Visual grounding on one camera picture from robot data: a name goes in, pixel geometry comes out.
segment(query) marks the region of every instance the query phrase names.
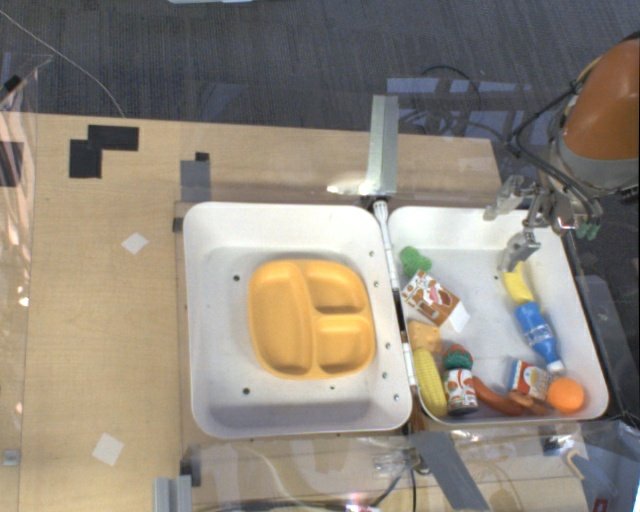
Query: corn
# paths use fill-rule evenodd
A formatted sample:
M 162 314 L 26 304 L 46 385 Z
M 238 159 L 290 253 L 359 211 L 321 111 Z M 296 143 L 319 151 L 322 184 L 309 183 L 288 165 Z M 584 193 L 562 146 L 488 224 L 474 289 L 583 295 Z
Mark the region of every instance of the corn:
M 447 414 L 447 399 L 444 396 L 442 379 L 431 352 L 425 348 L 414 350 L 413 364 L 416 368 L 422 403 L 436 418 L 445 416 Z

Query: orange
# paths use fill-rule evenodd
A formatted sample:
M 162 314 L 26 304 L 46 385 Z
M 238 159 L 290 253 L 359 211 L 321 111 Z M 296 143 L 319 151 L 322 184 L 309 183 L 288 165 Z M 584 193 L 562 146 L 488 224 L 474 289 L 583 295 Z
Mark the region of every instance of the orange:
M 572 414 L 584 404 L 584 389 L 575 380 L 560 377 L 549 386 L 547 402 L 561 414 Z

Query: blue plastic bottle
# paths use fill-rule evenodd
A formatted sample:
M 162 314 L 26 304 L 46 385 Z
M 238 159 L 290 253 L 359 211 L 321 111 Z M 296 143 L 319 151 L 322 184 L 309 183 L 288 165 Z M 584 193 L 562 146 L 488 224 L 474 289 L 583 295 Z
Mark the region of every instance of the blue plastic bottle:
M 556 353 L 556 339 L 538 304 L 527 302 L 519 306 L 515 313 L 529 346 L 544 358 L 547 370 L 551 373 L 564 371 L 564 364 Z

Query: toy food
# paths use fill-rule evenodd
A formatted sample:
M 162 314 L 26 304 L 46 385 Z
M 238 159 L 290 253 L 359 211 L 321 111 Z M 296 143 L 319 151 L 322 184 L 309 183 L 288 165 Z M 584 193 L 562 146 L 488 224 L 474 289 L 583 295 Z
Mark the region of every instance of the toy food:
M 523 395 L 518 391 L 511 391 L 509 393 L 509 399 L 522 405 L 523 407 L 526 407 L 536 416 L 545 416 L 547 414 L 547 408 L 543 404 L 537 402 L 528 395 Z
M 443 376 L 447 411 L 461 416 L 478 410 L 478 399 L 473 387 L 473 357 L 462 345 L 453 345 L 442 356 L 447 369 Z
M 417 348 L 413 351 L 413 364 L 424 406 L 436 418 L 445 416 L 447 414 L 447 398 L 431 352 L 426 348 Z
M 412 350 L 426 348 L 432 354 L 442 353 L 440 329 L 417 320 L 411 320 L 407 327 Z
M 507 416 L 520 416 L 524 412 L 524 407 L 521 404 L 494 393 L 484 382 L 475 376 L 473 377 L 473 387 L 476 390 L 478 400 L 502 414 L 506 414 Z
M 547 403 L 561 414 L 572 414 L 584 405 L 584 389 L 573 379 L 557 378 L 549 385 Z
M 541 402 L 546 400 L 551 375 L 541 368 L 517 359 L 511 369 L 510 388 Z
M 404 302 L 438 327 L 449 320 L 453 329 L 460 332 L 469 321 L 460 299 L 422 270 L 409 280 L 401 295 Z
M 522 267 L 524 262 L 520 261 L 513 272 L 505 272 L 502 274 L 504 285 L 507 288 L 507 292 L 516 304 L 526 304 L 527 302 L 533 302 L 533 294 L 527 283 L 525 283 L 522 277 Z
M 556 338 L 542 316 L 538 304 L 535 302 L 522 304 L 516 308 L 515 315 L 527 343 L 544 358 L 547 370 L 551 373 L 563 372 L 564 364 L 556 353 Z
M 418 270 L 429 272 L 431 270 L 431 260 L 422 256 L 414 247 L 405 247 L 400 252 L 400 261 L 404 275 L 412 277 Z

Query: yellow divided plate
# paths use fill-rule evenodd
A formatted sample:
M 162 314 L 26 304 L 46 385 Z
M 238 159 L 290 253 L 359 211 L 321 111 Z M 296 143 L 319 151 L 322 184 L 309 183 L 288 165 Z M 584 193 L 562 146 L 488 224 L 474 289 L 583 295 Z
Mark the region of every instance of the yellow divided plate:
M 278 260 L 249 283 L 249 329 L 265 370 L 286 379 L 328 379 L 367 367 L 375 355 L 369 297 L 348 267 Z

